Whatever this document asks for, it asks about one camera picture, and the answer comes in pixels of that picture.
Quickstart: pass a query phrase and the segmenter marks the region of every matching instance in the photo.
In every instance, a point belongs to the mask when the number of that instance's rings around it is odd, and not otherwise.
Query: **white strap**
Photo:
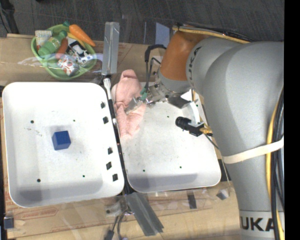
[[[258,146],[238,154],[222,156],[222,159],[225,164],[235,164],[250,158],[255,158],[258,156],[265,155],[267,153],[271,153],[273,151],[277,151],[281,149],[283,146],[284,146],[284,136],[282,137],[281,140],[277,142],[273,142],[263,146]]]

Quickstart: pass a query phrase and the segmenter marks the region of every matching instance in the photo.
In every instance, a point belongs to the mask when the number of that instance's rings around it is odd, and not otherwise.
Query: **green bowl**
[[[55,25],[52,26],[50,28],[48,28],[47,30],[51,30],[52,31],[52,35],[58,35],[60,33],[60,31],[64,30],[69,32],[68,27],[60,24],[60,25]],[[92,48],[91,45],[89,45],[88,43],[84,43],[85,44],[85,49],[91,54],[96,54],[95,50]],[[48,59],[42,58],[39,56],[38,51],[37,51],[37,44],[36,44],[36,37],[34,37],[31,40],[31,50],[33,52],[33,54],[35,55],[35,57],[37,58],[37,60],[39,62],[41,62],[41,64],[43,65],[43,67],[46,69],[46,71],[48,71],[48,73],[53,76],[55,79],[57,80],[61,80],[61,81],[69,81],[72,79],[75,79],[77,77],[82,76],[84,73],[88,72],[89,70],[91,70],[96,62],[97,62],[97,56],[95,56],[95,59],[92,59],[90,61],[90,63],[88,63],[86,66],[81,66],[79,65],[79,72],[73,76],[68,76],[59,66],[58,66],[58,59],[55,56],[51,56]]]

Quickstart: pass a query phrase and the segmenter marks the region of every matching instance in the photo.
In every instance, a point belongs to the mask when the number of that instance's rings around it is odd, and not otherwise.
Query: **plastic bottle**
[[[41,57],[54,54],[61,46],[62,39],[67,36],[67,32],[61,30],[58,35],[52,36],[44,43],[44,45],[38,50],[38,54]]]

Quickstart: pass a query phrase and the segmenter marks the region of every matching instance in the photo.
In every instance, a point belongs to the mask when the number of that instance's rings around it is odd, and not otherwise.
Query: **plastic carrot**
[[[68,38],[77,40],[80,43],[80,45],[82,45],[84,48],[86,48],[86,45],[83,41],[81,41],[80,39],[78,39],[76,36],[74,36],[73,34],[71,34],[69,32],[67,32],[67,34],[68,34],[68,36],[67,36]]]
[[[68,48],[68,39],[64,38],[62,39],[61,45],[55,54],[55,58],[59,60],[62,57],[62,55],[66,53],[67,48]]]
[[[95,47],[96,44],[94,43],[94,41],[92,41],[92,39],[86,34],[86,32],[84,32],[82,30],[81,27],[79,27],[76,24],[70,24],[67,20],[63,23],[64,26],[69,28],[69,31],[72,35],[74,35],[75,37],[77,37],[79,40]]]

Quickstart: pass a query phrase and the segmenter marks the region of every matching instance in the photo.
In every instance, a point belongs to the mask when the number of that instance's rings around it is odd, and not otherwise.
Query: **black connector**
[[[190,125],[189,123],[191,123],[191,120],[189,118],[182,117],[182,116],[179,116],[175,120],[175,125],[176,126],[180,127],[183,130],[189,131],[189,133],[191,135],[194,135],[194,136],[198,137],[201,134],[203,134],[203,132],[200,131],[200,129],[203,127],[202,125],[194,127],[194,126]]]
[[[104,240],[112,240],[112,238],[114,237],[115,232],[113,230],[108,230],[108,232],[106,233],[106,236],[104,238]]]

